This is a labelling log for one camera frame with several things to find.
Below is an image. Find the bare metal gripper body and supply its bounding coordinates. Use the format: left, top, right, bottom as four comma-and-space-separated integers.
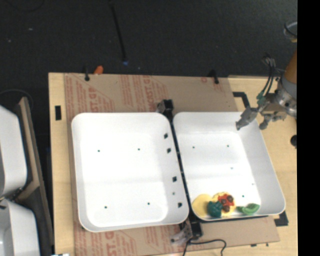
258, 87, 298, 122

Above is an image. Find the white plastic tray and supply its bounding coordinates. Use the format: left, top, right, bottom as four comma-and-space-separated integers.
70, 111, 190, 233
172, 110, 287, 222

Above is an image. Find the yellow and red pizza slice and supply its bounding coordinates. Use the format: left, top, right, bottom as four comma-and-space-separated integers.
212, 191, 237, 217

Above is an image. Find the light green leaf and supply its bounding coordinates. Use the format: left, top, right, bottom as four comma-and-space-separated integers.
235, 202, 261, 216

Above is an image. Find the dark green broccoli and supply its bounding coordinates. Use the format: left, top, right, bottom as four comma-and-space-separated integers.
206, 200, 224, 218

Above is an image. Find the yellow round biscuit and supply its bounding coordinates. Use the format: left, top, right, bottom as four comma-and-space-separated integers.
191, 193, 213, 219

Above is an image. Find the brown cardboard board red print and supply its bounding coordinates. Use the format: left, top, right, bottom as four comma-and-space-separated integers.
63, 72, 281, 256

